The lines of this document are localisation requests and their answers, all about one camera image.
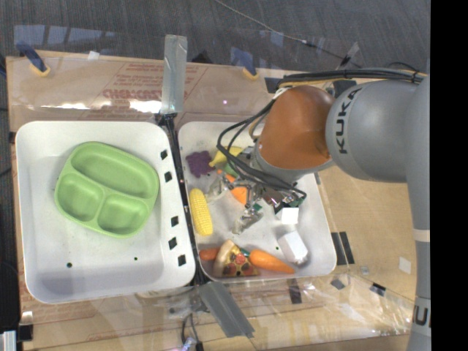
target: pizza slice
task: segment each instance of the pizza slice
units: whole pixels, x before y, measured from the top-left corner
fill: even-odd
[[[258,276],[258,270],[244,256],[241,249],[230,239],[225,241],[214,260],[213,276],[239,277]]]

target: blue clamp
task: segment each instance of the blue clamp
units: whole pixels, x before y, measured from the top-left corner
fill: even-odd
[[[37,54],[35,49],[30,46],[28,43],[20,40],[16,43],[16,49],[25,55],[31,62],[31,70],[41,77],[46,77],[50,72],[50,67],[48,67],[44,61]]]

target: green plate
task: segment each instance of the green plate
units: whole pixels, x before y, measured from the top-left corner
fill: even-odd
[[[152,166],[113,146],[80,144],[69,156],[55,189],[65,217],[117,238],[140,231],[159,193]]]

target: plastic tray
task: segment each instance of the plastic tray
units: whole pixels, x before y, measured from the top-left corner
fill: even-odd
[[[87,142],[65,163],[55,202],[72,221],[126,238],[145,225],[158,191],[159,176],[147,162],[108,144]]]
[[[225,122],[189,122],[181,127],[178,139],[187,193],[194,187],[206,192],[214,179],[215,172],[197,178],[190,172],[186,157],[194,152],[208,151],[213,158],[219,134],[231,125]],[[226,134],[222,144],[227,145],[234,133],[235,131]],[[252,146],[252,139],[247,132],[242,132],[239,135],[235,146],[242,148]],[[305,175],[298,182],[298,188],[307,193],[307,198],[300,206],[298,224],[294,227],[283,225],[274,215],[273,209],[263,204],[263,218],[240,235],[233,234],[231,230],[234,220],[241,215],[244,207],[230,193],[227,193],[221,199],[208,204],[213,221],[213,234],[201,236],[194,232],[198,251],[219,247],[229,238],[247,251],[262,249],[285,260],[276,240],[291,231],[292,228],[296,228],[309,250],[309,259],[304,265],[296,267],[294,274],[260,269],[259,276],[220,279],[212,276],[213,263],[202,261],[204,273],[214,281],[222,280],[223,282],[288,279],[329,274],[336,266],[336,252],[315,176],[313,174]]]
[[[96,233],[54,202],[70,154],[98,141],[149,163],[159,196],[143,229],[129,238]],[[39,301],[63,303],[166,290],[188,284],[195,260],[167,135],[147,122],[35,121],[16,136],[26,286]]]

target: gray carpet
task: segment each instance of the gray carpet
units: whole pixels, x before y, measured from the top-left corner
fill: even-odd
[[[431,0],[0,0],[0,53],[38,49],[161,59],[166,34],[233,64],[233,48],[255,66],[331,70],[354,43],[352,67],[402,62],[429,72]],[[17,321],[18,296],[6,83],[0,80],[0,330]]]

